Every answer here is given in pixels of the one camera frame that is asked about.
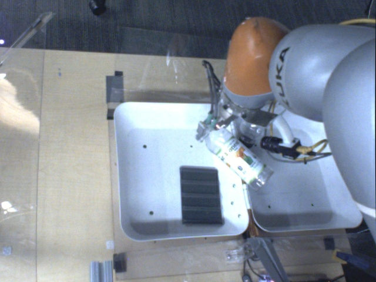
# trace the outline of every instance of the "gray carpet floor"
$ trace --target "gray carpet floor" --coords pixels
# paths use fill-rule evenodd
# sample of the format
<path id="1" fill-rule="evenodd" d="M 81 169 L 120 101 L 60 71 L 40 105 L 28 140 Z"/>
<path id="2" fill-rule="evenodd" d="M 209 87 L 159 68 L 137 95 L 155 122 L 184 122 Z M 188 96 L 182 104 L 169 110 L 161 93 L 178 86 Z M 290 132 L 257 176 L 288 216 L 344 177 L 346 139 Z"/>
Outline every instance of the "gray carpet floor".
<path id="1" fill-rule="evenodd" d="M 5 45 L 11 43 L 40 13 L 52 11 L 56 15 L 48 24 L 48 49 L 164 54 L 178 33 L 192 47 L 183 54 L 222 58 L 234 29 L 247 16 L 267 16 L 293 29 L 365 17 L 370 2 L 107 0 L 108 10 L 94 16 L 89 1 L 0 0 L 0 36 Z"/>

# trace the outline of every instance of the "metal bracket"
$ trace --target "metal bracket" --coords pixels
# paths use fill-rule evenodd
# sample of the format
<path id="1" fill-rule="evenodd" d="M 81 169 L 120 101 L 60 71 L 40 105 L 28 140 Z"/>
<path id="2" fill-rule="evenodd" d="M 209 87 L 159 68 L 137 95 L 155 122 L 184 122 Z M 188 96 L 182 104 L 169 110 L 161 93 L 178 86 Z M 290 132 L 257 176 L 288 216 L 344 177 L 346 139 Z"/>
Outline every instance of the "metal bracket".
<path id="1" fill-rule="evenodd" d="M 90 263 L 90 282 L 113 282 L 112 260 Z"/>
<path id="2" fill-rule="evenodd" d="M 124 77 L 122 71 L 115 71 L 114 76 L 106 76 L 107 120 L 113 120 L 116 107 L 124 102 Z"/>
<path id="3" fill-rule="evenodd" d="M 260 258 L 269 276 L 275 282 L 289 282 L 286 272 L 283 269 L 281 261 L 273 247 L 270 239 L 253 237 L 247 240 L 252 249 Z"/>
<path id="4" fill-rule="evenodd" d="M 115 273 L 124 273 L 127 271 L 126 254 L 119 253 L 113 255 L 113 269 Z"/>
<path id="5" fill-rule="evenodd" d="M 254 125 L 266 127 L 268 124 L 278 115 L 274 113 L 265 112 L 261 109 L 247 109 L 233 103 L 227 95 L 222 92 L 220 104 L 221 116 L 228 118 L 231 115 L 235 115 L 243 118 L 248 123 Z"/>

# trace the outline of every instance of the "wooden table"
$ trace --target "wooden table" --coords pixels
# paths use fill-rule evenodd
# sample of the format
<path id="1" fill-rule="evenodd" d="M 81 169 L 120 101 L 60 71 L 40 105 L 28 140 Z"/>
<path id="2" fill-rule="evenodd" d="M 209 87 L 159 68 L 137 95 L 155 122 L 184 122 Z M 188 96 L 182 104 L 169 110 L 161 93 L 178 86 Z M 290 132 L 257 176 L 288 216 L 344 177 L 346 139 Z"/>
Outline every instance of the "wooden table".
<path id="1" fill-rule="evenodd" d="M 221 76 L 224 61 L 210 61 Z M 35 189 L 38 211 L 36 222 L 29 224 L 29 227 L 36 226 L 36 235 L 32 236 L 36 243 L 26 244 L 31 254 L 33 250 L 36 254 L 30 262 L 20 264 L 19 260 L 14 260 L 4 270 L 0 265 L 1 281 L 35 281 L 35 275 L 38 282 L 89 281 L 91 261 L 110 260 L 115 250 L 157 249 L 166 245 L 135 243 L 120 229 L 117 184 L 111 183 L 116 180 L 116 171 L 114 155 L 110 155 L 114 154 L 110 149 L 114 140 L 112 122 L 106 119 L 105 83 L 106 76 L 114 75 L 116 70 L 124 72 L 130 87 L 188 90 L 182 82 L 189 80 L 192 89 L 209 91 L 201 59 L 45 51 L 36 168 L 38 187 Z M 22 164 L 20 162 L 20 171 L 23 171 Z M 315 263 L 291 265 L 286 270 L 289 273 L 326 273 L 329 277 L 342 273 L 341 266 L 334 261 Z M 240 268 L 238 265 L 224 272 L 141 278 L 139 281 L 235 282 L 241 281 Z"/>

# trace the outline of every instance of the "yellow cable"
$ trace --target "yellow cable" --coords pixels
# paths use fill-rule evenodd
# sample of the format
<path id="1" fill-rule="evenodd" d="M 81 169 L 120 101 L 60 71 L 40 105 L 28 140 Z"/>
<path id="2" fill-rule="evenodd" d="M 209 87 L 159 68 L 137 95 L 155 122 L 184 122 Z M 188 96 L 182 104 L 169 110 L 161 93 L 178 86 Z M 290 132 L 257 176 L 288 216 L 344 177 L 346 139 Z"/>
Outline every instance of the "yellow cable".
<path id="1" fill-rule="evenodd" d="M 276 100 L 274 100 L 271 103 L 270 113 L 272 113 L 272 114 L 274 113 L 274 110 L 276 109 L 276 104 L 277 104 Z M 269 128 L 270 128 L 270 136 L 273 137 L 273 124 L 272 123 L 270 123 Z M 317 153 L 321 153 L 327 147 L 328 140 L 327 139 L 320 140 L 317 143 L 313 144 L 312 146 L 298 146 L 298 148 L 296 148 L 296 151 L 301 153 L 302 155 L 306 155 L 307 153 L 312 152 L 319 145 L 322 145 L 322 146 L 319 148 Z M 307 160 L 313 159 L 314 157 L 316 157 L 316 156 L 301 157 L 301 158 L 295 159 L 294 161 L 298 161 L 298 162 L 299 161 L 305 161 L 305 160 L 307 161 Z"/>
<path id="2" fill-rule="evenodd" d="M 325 149 L 325 147 L 327 147 L 328 140 L 327 139 L 320 140 L 317 143 L 313 144 L 312 146 L 298 146 L 298 148 L 296 148 L 296 151 L 300 152 L 302 155 L 306 155 L 307 153 L 312 152 L 319 145 L 322 145 L 322 146 L 317 151 L 317 153 L 321 153 Z M 313 159 L 314 157 L 316 156 L 299 157 L 299 158 L 296 158 L 294 161 L 297 161 L 297 162 L 308 161 L 308 160 Z"/>
<path id="3" fill-rule="evenodd" d="M 360 18 L 360 19 L 352 19 L 343 21 L 340 25 L 352 25 L 352 24 L 376 24 L 376 19 L 367 19 L 367 18 Z"/>
<path id="4" fill-rule="evenodd" d="M 276 104 L 277 104 L 277 101 L 274 100 L 271 105 L 270 105 L 270 113 L 274 113 L 274 110 L 276 108 Z M 269 128 L 270 128 L 270 136 L 273 137 L 273 123 L 270 123 L 269 125 Z"/>

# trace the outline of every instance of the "bottle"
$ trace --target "bottle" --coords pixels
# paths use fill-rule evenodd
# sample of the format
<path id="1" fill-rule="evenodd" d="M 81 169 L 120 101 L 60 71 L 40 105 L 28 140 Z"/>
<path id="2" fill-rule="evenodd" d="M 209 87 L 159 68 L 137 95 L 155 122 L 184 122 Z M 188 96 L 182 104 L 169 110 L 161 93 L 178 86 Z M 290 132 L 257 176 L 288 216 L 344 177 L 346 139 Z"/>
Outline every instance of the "bottle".
<path id="1" fill-rule="evenodd" d="M 205 144 L 253 190 L 264 186 L 273 174 L 270 167 L 266 166 L 227 129 L 212 130 L 205 138 Z"/>

